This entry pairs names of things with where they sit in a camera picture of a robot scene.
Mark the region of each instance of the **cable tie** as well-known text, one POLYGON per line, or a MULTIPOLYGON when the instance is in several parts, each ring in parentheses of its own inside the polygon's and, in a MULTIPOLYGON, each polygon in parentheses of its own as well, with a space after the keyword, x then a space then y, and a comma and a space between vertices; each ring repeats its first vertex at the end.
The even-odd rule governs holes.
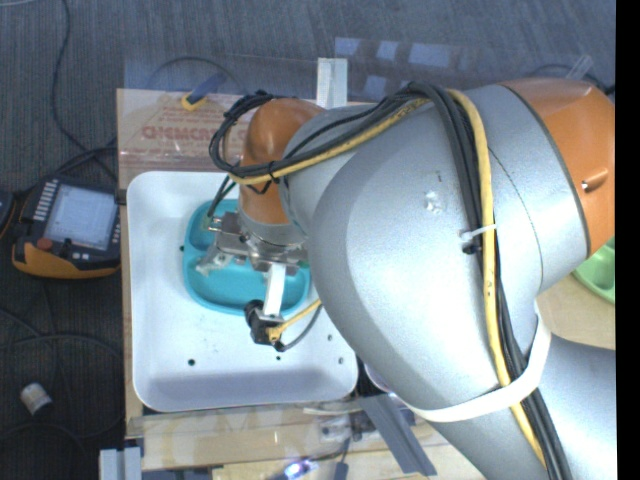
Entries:
POLYGON ((496 224, 489 224, 488 226, 483 226, 474 231, 464 231, 460 233, 460 238, 463 242, 468 242, 469 240, 473 240, 473 237, 484 233, 485 231, 490 231, 492 229, 497 229, 498 226, 496 224))
POLYGON ((272 160, 271 162, 269 162, 269 168, 268 168, 268 174, 271 177, 271 181, 273 181, 276 185, 280 184, 280 178, 276 178, 273 175, 273 164, 275 163, 275 160, 272 160))
POLYGON ((529 363, 525 371, 522 372, 522 375, 511 382, 511 384, 480 395, 467 402, 443 409, 417 409, 411 407, 409 404, 406 405, 418 416, 427 421, 444 423, 470 420, 478 416, 484 416, 512 407, 520 403, 537 389, 540 379, 542 378, 544 365, 547 361, 550 344, 551 331, 549 331, 538 313, 538 326, 536 335, 533 338, 531 353, 529 354, 529 363))
POLYGON ((261 190, 258 190, 256 187, 254 187, 253 185, 245 185, 249 190, 251 190, 252 192, 258 194, 259 196, 263 196, 267 193, 267 190, 269 190, 269 187, 271 186, 271 180, 267 181, 264 186, 262 187, 261 190))

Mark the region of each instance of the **gray carpet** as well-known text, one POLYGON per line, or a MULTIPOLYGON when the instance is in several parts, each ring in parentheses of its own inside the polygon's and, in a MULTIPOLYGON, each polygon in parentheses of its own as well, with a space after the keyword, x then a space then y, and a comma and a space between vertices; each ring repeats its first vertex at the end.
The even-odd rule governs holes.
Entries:
MULTIPOLYGON (((464 89, 531 73, 564 77, 580 59, 594 83, 616 78, 616 0, 4 5, 12 1, 0 0, 0 189, 20 195, 114 139, 120 87, 189 89, 220 72, 220 92, 314 97, 316 60, 333 56, 349 59, 349 97, 360 100, 416 78, 464 89)), ((114 185, 115 155, 100 162, 68 174, 114 185)), ((121 280, 31 278, 13 268, 10 241, 8 233, 0 242, 0 477, 97 479, 99 450, 122 446, 121 280), (35 333, 100 343, 29 341, 35 333), (34 380, 54 399, 46 424, 18 397, 34 380)))

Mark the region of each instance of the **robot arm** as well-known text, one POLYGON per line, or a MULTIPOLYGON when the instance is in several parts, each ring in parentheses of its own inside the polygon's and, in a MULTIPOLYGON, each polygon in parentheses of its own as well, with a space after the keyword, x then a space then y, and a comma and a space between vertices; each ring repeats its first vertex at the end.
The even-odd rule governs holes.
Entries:
MULTIPOLYGON (((257 250, 305 251, 333 323, 364 363, 427 419, 429 411, 509 383, 496 368, 487 332, 486 270, 478 261, 487 243, 483 233, 472 236, 482 224, 474 217, 483 201, 479 185, 486 190, 489 183, 493 198, 494 295, 508 308, 499 325, 511 331, 506 336, 517 350, 512 359, 522 363, 519 373, 544 325, 537 295, 614 234, 615 110, 604 94, 584 82, 531 79, 463 96, 486 133, 491 178, 480 184, 474 167, 480 152, 451 140, 452 130, 461 132, 462 122, 468 132, 469 122, 443 113, 447 100, 439 90, 330 111, 269 100, 256 111, 243 156, 264 146, 271 118, 293 123, 276 133, 284 150, 253 156, 253 165, 267 165, 267 181, 262 195, 241 191, 242 226, 257 250), (382 121, 374 119, 380 112, 382 121), (308 158, 308 165, 280 163, 296 158, 308 158), (278 220, 253 211, 269 191, 279 196, 278 220)), ((212 146, 217 151, 219 144, 212 146)), ((248 172, 235 170, 234 179, 246 182, 248 172)), ((531 423, 529 412, 529 423, 546 428, 545 439, 553 441, 546 445, 560 453, 542 453, 540 434, 528 436, 531 425, 512 406, 433 425, 490 479, 613 479, 615 381, 615 352, 553 336, 531 394, 544 421, 531 423), (570 473, 557 473, 563 466, 551 462, 558 457, 570 473)))

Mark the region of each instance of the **black wire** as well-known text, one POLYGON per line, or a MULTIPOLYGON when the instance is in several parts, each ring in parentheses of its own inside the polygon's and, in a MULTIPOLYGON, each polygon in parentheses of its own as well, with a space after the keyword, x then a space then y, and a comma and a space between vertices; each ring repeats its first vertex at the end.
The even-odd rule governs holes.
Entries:
MULTIPOLYGON (((260 105, 263 105, 264 103, 274 99, 274 98, 278 98, 277 96, 273 96, 273 95, 268 95, 268 94, 260 94, 260 95, 256 95, 256 96, 250 96, 248 102, 247 100, 245 100, 245 98, 238 100, 238 102, 236 102, 236 105, 238 106, 238 108, 236 109, 236 111, 234 112, 233 107, 232 110, 229 112, 229 117, 227 118, 227 120, 222 124, 222 126, 216 131, 216 133, 214 134, 214 136, 212 137, 211 143, 210 143, 210 147, 209 147, 209 153, 210 156, 214 162, 214 164, 220 168, 223 171, 226 172, 230 172, 235 176, 241 177, 241 178, 246 178, 248 176, 259 176, 259 175, 268 175, 271 174, 273 171, 275 170, 279 170, 279 169, 283 169, 286 167, 290 167, 292 165, 295 165, 299 162, 302 162, 304 160, 313 158, 319 154, 322 154, 330 149, 332 149, 333 147, 343 144, 344 142, 350 140, 351 138, 357 136, 358 134, 362 133, 362 131, 370 128, 371 126, 373 126, 374 124, 384 120, 386 117, 388 117, 391 113, 393 113, 394 111, 396 111, 397 109, 399 109, 400 107, 402 107, 409 99, 411 99, 411 95, 407 95, 404 94, 402 92, 399 92, 396 95, 393 95, 392 97, 389 98, 385 98, 384 100, 382 100, 373 110, 375 110, 375 112, 372 112, 372 109, 368 109, 366 111, 363 112, 363 116, 368 116, 366 117, 361 123, 358 123, 355 127, 350 128, 347 132, 339 135, 338 137, 327 141, 325 143, 323 143, 322 145, 310 149, 308 151, 305 151, 303 153, 298 153, 295 156, 291 156, 291 155, 287 155, 285 158, 283 158, 282 160, 276 161, 276 162, 269 162, 269 163, 262 163, 262 164, 253 164, 253 165, 247 165, 247 166, 231 166, 228 162, 226 162, 224 160, 224 158, 222 158, 220 156, 220 151, 221 151, 221 146, 224 145, 224 140, 227 134, 227 131, 229 130, 229 128, 235 124, 235 120, 239 115, 242 115, 240 112, 247 112, 248 110, 251 110, 253 108, 256 108, 260 105)), ((340 124, 344 124, 345 122, 348 121, 353 121, 354 119, 357 119, 358 117, 348 117, 345 118, 343 120, 339 120, 336 121, 334 123, 331 123, 325 127, 323 127, 321 129, 322 133, 328 131, 329 129, 335 128, 336 126, 339 126, 340 124)), ((320 135, 320 130, 317 132, 314 132, 312 134, 311 138, 316 138, 320 135)), ((309 142, 309 138, 305 139, 304 141, 304 145, 308 144, 309 142)))
MULTIPOLYGON (((47 307, 47 317, 49 320, 49 332, 51 334, 56 334, 56 326, 53 320, 53 310, 51 309, 51 301, 49 299, 49 292, 47 291, 47 286, 44 281, 42 281, 42 293, 44 294, 44 302, 47 307)), ((73 407, 73 395, 71 393, 71 387, 69 386, 69 379, 67 378, 67 374, 64 371, 62 366, 62 359, 60 356, 60 351, 58 350, 57 344, 53 343, 51 345, 52 353, 54 356, 54 372, 60 371, 60 377, 62 378, 62 384, 64 386, 66 395, 67 395, 67 405, 69 409, 73 407)))
POLYGON ((309 334, 309 331, 311 331, 311 329, 313 328, 313 325, 316 323, 316 321, 318 320, 318 317, 320 316, 320 312, 322 310, 322 305, 318 306, 318 308, 315 310, 315 312, 313 313, 313 316, 311 317, 311 320, 309 321, 309 323, 307 324, 307 326, 304 328, 304 330, 290 343, 287 343, 286 345, 284 343, 282 343, 280 340, 276 341, 273 344, 273 347, 278 351, 278 352, 286 352, 287 350, 292 349, 293 347, 295 347, 298 343, 300 343, 303 338, 309 334))
MULTIPOLYGON (((496 275, 499 276, 499 264, 496 265, 496 275)), ((522 354, 522 350, 518 346, 513 333, 513 327, 511 326, 511 318, 509 310, 507 308, 506 296, 504 293, 504 287, 500 278, 498 278, 498 286, 496 291, 498 302, 498 316, 499 316, 499 329, 501 333, 501 342, 504 347, 505 358, 507 361, 507 368, 509 375, 512 378, 517 378, 524 372, 527 367, 527 361, 522 354)), ((567 457, 564 453, 558 434, 553 424, 551 415, 548 408, 544 403, 542 394, 539 389, 535 389, 527 398, 522 401, 522 406, 536 421, 536 428, 544 434, 543 439, 545 443, 548 443, 550 450, 545 453, 545 461, 550 471, 552 478, 566 479, 572 478, 571 468, 567 461, 567 457)))
MULTIPOLYGON (((459 107, 457 107, 457 105, 454 106, 452 101, 448 101, 448 95, 439 88, 420 83, 411 83, 409 84, 409 88, 428 96, 440 112, 443 124, 445 125, 445 129, 450 137, 454 161, 456 163, 461 183, 467 219, 470 223, 477 224, 481 222, 479 213, 480 202, 478 197, 479 177, 477 173, 477 160, 474 161, 477 153, 475 152, 475 148, 472 148, 474 142, 472 141, 471 134, 468 133, 469 127, 465 125, 464 122, 461 123, 459 121, 459 107)), ((479 264, 482 265, 480 262, 480 255, 477 255, 477 257, 479 264)), ((496 263, 499 263, 499 256, 496 258, 496 263)), ((499 286, 501 287, 500 278, 497 277, 497 279, 499 286)), ((504 317, 504 314, 508 316, 506 298, 503 296, 501 301, 500 311, 503 313, 502 316, 504 317)), ((503 345, 505 341, 509 341, 508 335, 506 337, 503 336, 504 333, 510 333, 511 338, 513 338, 513 331, 510 330, 510 326, 507 328, 503 325, 501 327, 501 341, 503 342, 503 345)), ((515 362, 517 360, 514 360, 512 356, 513 351, 511 349, 505 347, 504 352, 505 360, 508 365, 513 366, 514 364, 518 364, 515 362)), ((566 470, 563 468, 564 454, 557 434, 555 433, 555 428, 548 424, 550 422, 550 417, 548 420, 544 417, 545 414, 548 416, 548 412, 546 411, 546 406, 544 405, 541 395, 538 394, 538 396, 534 396, 533 398, 527 398, 523 400, 522 404, 543 450, 549 477, 552 480, 569 480, 571 478, 571 473, 570 470, 568 470, 568 467, 566 470)))
POLYGON ((80 441, 80 439, 76 434, 71 432, 68 428, 66 428, 63 425, 58 425, 56 423, 49 423, 44 421, 42 422, 32 421, 29 423, 24 423, 22 425, 16 425, 15 427, 10 428, 9 430, 6 430, 2 434, 0 434, 0 441, 6 441, 7 439, 12 438, 14 434, 19 434, 20 432, 24 432, 25 430, 55 430, 57 433, 62 434, 68 437, 71 441, 73 441, 73 444, 75 444, 78 447, 78 449, 82 451, 83 455, 87 454, 87 451, 85 450, 84 445, 82 444, 82 442, 80 441))
POLYGON ((229 186, 227 186, 229 184, 229 181, 231 181, 231 178, 229 178, 229 176, 225 176, 224 180, 220 184, 220 187, 218 187, 218 192, 216 192, 216 195, 211 201, 211 206, 209 206, 209 210, 207 210, 207 217, 213 217, 215 215, 216 208, 218 207, 218 205, 222 202, 222 200, 225 197, 227 197, 229 192, 233 190, 233 187, 236 186, 235 181, 232 182, 229 186))
POLYGON ((178 62, 184 62, 184 61, 196 61, 196 62, 204 62, 205 64, 209 64, 211 66, 214 66, 216 69, 219 69, 220 71, 222 71, 225 75, 227 75, 237 86, 238 89, 242 92, 242 93, 248 93, 249 91, 246 88, 246 85, 241 82, 233 73, 231 73, 231 71, 229 71, 227 68, 225 68, 222 64, 219 64, 211 59, 208 59, 206 57, 199 57, 197 55, 183 55, 181 57, 175 57, 171 60, 168 60, 167 62, 164 62, 163 64, 161 64, 160 66, 158 66, 153 73, 151 73, 151 75, 149 75, 149 78, 147 79, 146 85, 145 85, 145 89, 150 89, 154 79, 156 76, 158 76, 158 73, 160 73, 160 71, 162 71, 163 69, 176 64, 178 62))
MULTIPOLYGON (((31 304, 28 305, 27 309, 30 310, 33 306, 31 304)), ((16 381, 16 377, 17 377, 17 372, 15 369, 15 365, 14 363, 10 360, 11 356, 13 354, 13 345, 15 343, 15 335, 16 332, 18 330, 19 326, 24 327, 25 329, 27 329, 29 332, 31 332, 34 335, 39 335, 40 333, 38 332, 38 330, 36 330, 35 327, 31 326, 30 324, 28 324, 24 319, 18 317, 17 315, 14 315, 2 308, 0 308, 0 315, 3 315, 7 318, 9 318, 10 320, 13 321, 13 328, 11 329, 11 332, 9 333, 8 336, 8 340, 7 340, 7 345, 5 346, 5 357, 7 358, 7 361, 5 362, 5 368, 7 369, 7 380, 11 379, 11 382, 13 384, 15 384, 16 386, 16 393, 19 393, 20 390, 24 387, 24 386, 17 386, 17 381, 16 381)), ((53 346, 51 344, 47 345, 49 347, 49 349, 53 352, 53 346)), ((54 370, 52 372, 51 378, 49 379, 49 381, 46 383, 46 386, 49 387, 49 389, 51 390, 53 387, 53 384, 55 382, 55 374, 56 374, 56 370, 55 370, 55 363, 54 363, 54 370)))
POLYGON ((333 460, 336 459, 338 457, 344 457, 346 455, 346 453, 349 451, 349 446, 351 445, 351 437, 347 437, 342 444, 340 445, 340 448, 338 448, 335 452, 329 452, 326 453, 324 455, 309 455, 306 457, 303 457, 302 459, 308 459, 308 460, 313 460, 315 462, 321 462, 321 461, 325 461, 325 460, 333 460))
MULTIPOLYGON (((58 114, 58 105, 57 105, 57 88, 58 88, 58 82, 60 79, 60 68, 62 65, 62 60, 64 59, 64 55, 66 53, 67 47, 69 45, 69 39, 71 37, 71 11, 69 9, 69 4, 67 2, 67 0, 60 0, 62 2, 62 5, 64 7, 64 14, 65 14, 65 22, 66 22, 66 26, 65 26, 65 32, 64 32, 64 38, 62 40, 62 45, 60 46, 60 49, 58 50, 58 55, 56 57, 56 63, 55 63, 55 67, 53 70, 53 79, 51 82, 51 89, 50 89, 50 96, 49 96, 49 108, 51 111, 51 115, 53 118, 53 121, 55 122, 56 126, 58 127, 58 129, 60 130, 60 132, 70 141, 72 142, 74 145, 76 145, 78 148, 80 148, 81 150, 83 150, 83 152, 88 151, 88 148, 82 144, 82 142, 80 142, 62 123, 62 120, 60 119, 60 115, 58 114)), ((111 170, 111 168, 109 168, 109 166, 107 166, 105 163, 103 163, 101 160, 95 158, 96 163, 107 173, 107 175, 113 179, 114 181, 117 180, 117 175, 113 172, 113 170, 111 170)))
POLYGON ((87 151, 83 151, 82 153, 78 153, 77 155, 71 157, 69 160, 67 160, 64 164, 60 165, 56 170, 55 173, 56 174, 63 174, 66 173, 72 169, 75 169, 76 167, 79 167, 91 160, 93 160, 93 158, 100 154, 100 153, 109 153, 109 152, 115 152, 117 150, 116 146, 110 146, 110 145, 106 145, 106 146, 100 146, 97 148, 93 148, 93 149, 88 149, 87 151))
MULTIPOLYGON (((84 335, 78 335, 78 334, 50 334, 50 335, 43 335, 41 334, 35 327, 33 327, 32 325, 30 325, 29 323, 27 323, 24 319, 20 318, 19 316, 11 313, 10 311, 7 311, 6 309, 0 308, 0 315, 9 318, 10 320, 13 320, 14 323, 19 324, 21 326, 23 326, 25 329, 27 329, 29 332, 31 332, 34 337, 32 338, 24 338, 18 341, 14 341, 14 340, 10 340, 8 344, 2 345, 0 346, 0 348, 4 348, 5 349, 5 353, 8 354, 8 352, 16 345, 23 345, 23 344, 27 344, 27 343, 33 343, 33 342, 44 342, 45 344, 47 344, 52 352, 55 354, 55 361, 56 364, 58 364, 58 367, 60 368, 60 370, 62 371, 62 366, 61 366, 61 361, 57 356, 57 351, 54 348, 54 344, 57 341, 60 340, 69 340, 69 341, 78 341, 78 342, 82 342, 82 343, 89 343, 92 344, 98 348, 102 348, 103 350, 107 351, 110 355, 112 355, 113 357, 115 357, 116 359, 118 359, 118 361, 122 360, 122 355, 120 354, 120 352, 118 352, 116 349, 114 349, 113 347, 107 345, 106 343, 93 338, 91 336, 84 336, 84 335)), ((66 395, 68 397, 71 397, 71 390, 69 388, 68 382, 66 380, 66 376, 64 377, 65 379, 65 392, 66 395)), ((67 429, 66 427, 65 430, 68 431, 69 433, 73 434, 77 439, 79 440, 89 440, 89 439, 94 439, 97 437, 100 437, 104 434, 106 434, 107 432, 113 430, 122 420, 124 419, 124 411, 122 411, 121 413, 118 414, 118 416, 111 420, 110 422, 107 423, 107 425, 99 430, 95 430, 92 432, 87 432, 87 433, 79 433, 79 432, 72 432, 71 430, 67 429)))

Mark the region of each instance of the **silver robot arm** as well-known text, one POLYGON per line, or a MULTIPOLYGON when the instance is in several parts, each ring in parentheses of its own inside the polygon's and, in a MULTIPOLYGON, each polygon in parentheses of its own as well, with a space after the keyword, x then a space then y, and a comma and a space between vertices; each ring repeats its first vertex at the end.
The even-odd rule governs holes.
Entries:
MULTIPOLYGON (((486 131, 500 295, 526 361, 545 331, 537 295, 614 233, 615 111, 583 82, 525 80, 465 95, 486 131)), ((284 156, 357 128, 365 118, 355 117, 366 108, 314 110, 284 156)), ((282 225, 295 229, 294 241, 308 254, 331 320, 363 362, 427 419, 429 411, 504 385, 487 333, 481 252, 465 235, 474 230, 460 172, 430 102, 278 186, 282 225)), ((254 220, 247 220, 249 230, 254 220)), ((550 338, 531 389, 544 400, 573 478, 618 476, 615 367, 614 351, 550 338)), ((549 478, 511 405, 485 412, 432 423, 488 479, 549 478)))

